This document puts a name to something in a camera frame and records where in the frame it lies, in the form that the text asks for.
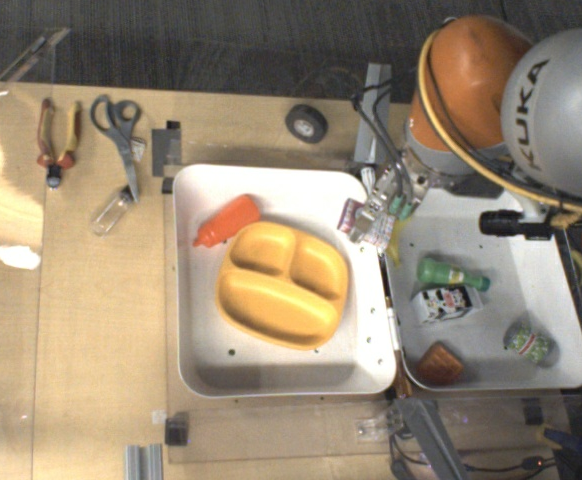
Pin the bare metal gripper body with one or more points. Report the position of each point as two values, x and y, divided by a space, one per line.
390 188

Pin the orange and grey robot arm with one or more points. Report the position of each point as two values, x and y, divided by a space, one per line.
471 78

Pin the green bottle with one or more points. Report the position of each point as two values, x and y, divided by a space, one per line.
441 272

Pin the black tape roll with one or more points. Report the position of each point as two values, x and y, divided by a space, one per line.
306 124

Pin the white milk carton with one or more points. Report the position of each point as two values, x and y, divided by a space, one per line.
446 304

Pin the orange divided plate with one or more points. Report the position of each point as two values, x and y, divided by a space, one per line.
281 288

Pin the white plastic tray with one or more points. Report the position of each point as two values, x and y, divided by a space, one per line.
206 318
511 288

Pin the red squeeze bottle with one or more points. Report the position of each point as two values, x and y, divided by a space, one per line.
228 222

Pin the brown bread slice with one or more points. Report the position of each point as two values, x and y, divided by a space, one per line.
440 365

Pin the green can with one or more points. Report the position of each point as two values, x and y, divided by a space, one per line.
530 343

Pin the grey scissors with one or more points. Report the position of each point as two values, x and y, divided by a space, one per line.
123 138

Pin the clear glass vial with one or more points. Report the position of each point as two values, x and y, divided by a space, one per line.
108 214

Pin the red and yellow pliers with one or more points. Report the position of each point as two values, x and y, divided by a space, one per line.
46 133

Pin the black cylinder on white bracket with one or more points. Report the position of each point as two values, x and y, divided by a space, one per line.
503 223

